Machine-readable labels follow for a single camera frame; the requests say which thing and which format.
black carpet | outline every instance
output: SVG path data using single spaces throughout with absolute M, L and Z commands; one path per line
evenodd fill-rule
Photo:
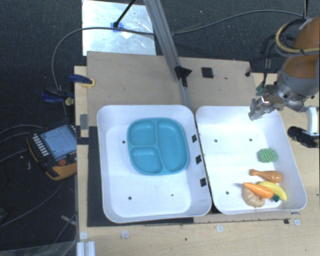
M 302 15 L 304 9 L 303 0 L 161 2 L 173 32 L 248 11 L 282 10 Z M 20 124 L 44 127 L 64 117 L 62 105 L 43 102 L 41 92 L 45 87 L 54 88 L 51 74 L 53 50 L 63 36 L 81 28 L 81 12 L 81 0 L 0 1 L 0 131 Z M 319 13 L 320 1 L 310 0 L 307 15 L 314 17 Z M 296 18 L 289 14 L 254 13 L 173 38 L 182 57 L 249 61 L 253 72 L 262 72 L 262 41 L 276 33 L 284 23 Z M 156 51 L 161 54 L 157 43 Z M 274 51 L 271 56 L 271 71 L 276 72 L 283 58 Z M 63 90 L 72 89 L 67 78 L 73 67 L 85 63 L 81 34 L 78 33 L 67 39 L 56 55 L 56 78 Z M 72 120 L 73 111 L 72 108 L 67 109 Z M 0 134 L 0 141 L 10 135 L 32 130 L 10 130 Z M 25 148 L 25 136 L 1 143 L 0 161 Z M 9 211 L 2 223 L 36 207 L 50 197 L 60 184 L 50 180 L 28 153 L 0 163 L 0 208 Z M 43 206 L 0 227 L 0 252 L 52 244 L 66 224 L 61 215 L 71 217 L 76 210 L 74 187 L 74 178 L 67 179 L 57 194 Z M 70 225 L 58 241 L 71 241 L 74 236 L 75 227 Z

toy carrot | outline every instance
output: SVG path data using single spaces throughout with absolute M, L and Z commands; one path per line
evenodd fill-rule
M 251 176 L 260 176 L 265 180 L 273 183 L 280 183 L 282 181 L 282 174 L 276 170 L 266 170 L 266 171 L 259 171 L 255 169 L 250 170 Z
M 262 186 L 262 185 L 253 184 L 253 183 L 250 183 L 250 182 L 245 182 L 245 183 L 243 183 L 243 185 L 247 189 L 249 189 L 253 193 L 255 193 L 257 196 L 262 197 L 262 198 L 270 199 L 274 195 L 274 193 L 272 192 L 272 190 L 270 188 L 267 188 L 267 187 Z

toy banana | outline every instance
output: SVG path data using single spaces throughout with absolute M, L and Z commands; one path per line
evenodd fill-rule
M 270 182 L 270 181 L 260 181 L 258 182 L 259 185 L 267 187 L 268 189 L 272 190 L 272 192 L 279 196 L 281 200 L 286 201 L 287 200 L 287 194 L 284 191 L 284 189 L 282 187 L 280 187 L 279 185 Z

black square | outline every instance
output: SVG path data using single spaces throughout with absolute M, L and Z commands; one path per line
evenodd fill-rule
M 196 164 L 199 164 L 201 161 L 202 161 L 201 155 L 198 155 L 198 156 L 195 158 Z
M 196 136 L 196 135 L 193 135 L 193 136 L 192 136 L 192 142 L 195 143 L 196 141 L 197 141 L 197 136 Z
M 201 185 L 201 187 L 204 187 L 205 185 L 207 185 L 206 178 L 200 179 L 200 185 Z
M 214 72 L 211 67 L 202 67 L 201 70 L 204 78 L 214 78 Z

orange device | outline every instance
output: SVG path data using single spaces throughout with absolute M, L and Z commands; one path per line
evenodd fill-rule
M 67 119 L 31 132 L 29 150 L 45 173 L 54 181 L 77 172 L 76 128 Z

